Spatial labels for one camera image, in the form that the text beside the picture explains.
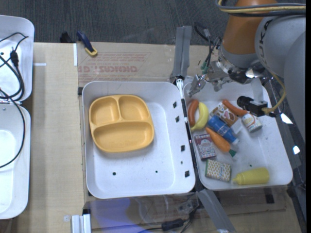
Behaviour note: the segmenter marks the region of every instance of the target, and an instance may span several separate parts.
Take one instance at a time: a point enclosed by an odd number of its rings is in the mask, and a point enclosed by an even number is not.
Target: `yellow mustard bottle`
[[[238,173],[233,181],[238,184],[265,184],[269,179],[270,175],[268,169],[259,167]]]

